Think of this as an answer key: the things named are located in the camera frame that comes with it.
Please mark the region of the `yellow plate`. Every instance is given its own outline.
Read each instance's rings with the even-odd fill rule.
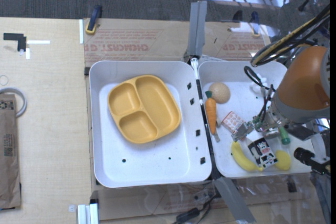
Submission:
[[[164,82],[142,75],[112,88],[107,97],[110,113],[130,142],[147,143],[174,131],[181,121],[178,106]]]

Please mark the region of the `potato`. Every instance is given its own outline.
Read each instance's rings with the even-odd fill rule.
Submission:
[[[209,91],[212,92],[211,97],[216,101],[218,104],[226,103],[231,96],[230,89],[227,85],[222,82],[214,82],[210,85]]]

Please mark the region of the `brown package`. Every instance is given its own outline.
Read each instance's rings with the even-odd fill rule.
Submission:
[[[0,209],[21,204],[14,94],[0,94]]]

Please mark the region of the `yellow banana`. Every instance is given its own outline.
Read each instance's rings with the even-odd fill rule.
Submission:
[[[238,142],[232,142],[231,144],[231,154],[235,159],[236,163],[246,171],[263,171],[262,167],[258,167],[256,164],[251,162],[243,153],[242,149],[240,148],[240,144]]]

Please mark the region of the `toy carrot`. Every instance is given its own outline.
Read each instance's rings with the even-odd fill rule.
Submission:
[[[208,120],[209,128],[211,134],[215,134],[216,131],[216,101],[211,98],[212,92],[211,91],[206,91],[205,92],[207,100],[205,101],[205,113],[206,113],[206,118]]]

